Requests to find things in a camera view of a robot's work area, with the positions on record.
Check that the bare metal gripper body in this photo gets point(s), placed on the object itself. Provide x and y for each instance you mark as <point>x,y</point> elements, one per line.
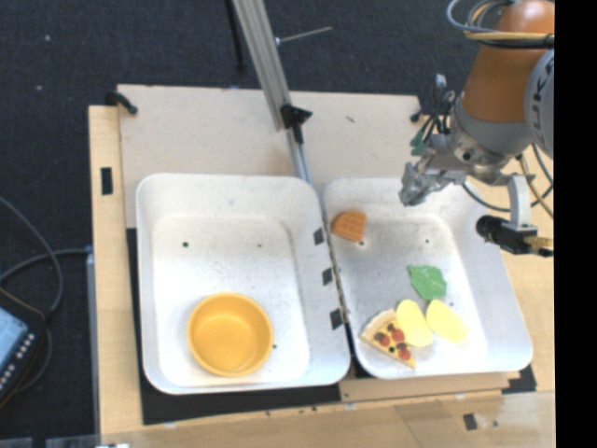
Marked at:
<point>459,159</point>

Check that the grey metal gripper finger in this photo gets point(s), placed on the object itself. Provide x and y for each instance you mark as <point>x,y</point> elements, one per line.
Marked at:
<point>431,186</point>
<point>410,187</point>

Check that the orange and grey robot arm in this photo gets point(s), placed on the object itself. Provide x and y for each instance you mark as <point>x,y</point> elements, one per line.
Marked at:
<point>501,82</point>

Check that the white plastic tray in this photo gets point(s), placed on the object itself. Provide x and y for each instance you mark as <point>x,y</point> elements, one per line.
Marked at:
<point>396,255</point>
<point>224,250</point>

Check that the brown toy bread slice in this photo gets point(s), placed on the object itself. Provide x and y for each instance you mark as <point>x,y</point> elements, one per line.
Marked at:
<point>349,226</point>

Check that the green toy lettuce leaf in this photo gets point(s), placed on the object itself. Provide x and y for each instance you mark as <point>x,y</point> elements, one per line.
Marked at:
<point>428,282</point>

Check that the thin black and white rod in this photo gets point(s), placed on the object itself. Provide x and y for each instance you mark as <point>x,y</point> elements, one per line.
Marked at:
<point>334,259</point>

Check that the yellow toy potato slice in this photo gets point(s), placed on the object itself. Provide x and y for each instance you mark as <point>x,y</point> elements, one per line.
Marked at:
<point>414,325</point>
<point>447,322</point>

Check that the toy pizza slice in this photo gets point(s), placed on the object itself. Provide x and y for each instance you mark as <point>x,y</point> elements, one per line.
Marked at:
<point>387,339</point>

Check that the pale wood board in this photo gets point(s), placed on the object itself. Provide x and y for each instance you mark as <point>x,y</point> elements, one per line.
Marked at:
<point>205,133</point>

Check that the yellow bowl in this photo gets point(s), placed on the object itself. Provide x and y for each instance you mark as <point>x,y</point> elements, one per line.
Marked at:
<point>230,336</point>

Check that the black cylinder on white bracket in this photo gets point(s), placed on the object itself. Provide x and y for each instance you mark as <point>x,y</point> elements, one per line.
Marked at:
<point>506,237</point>

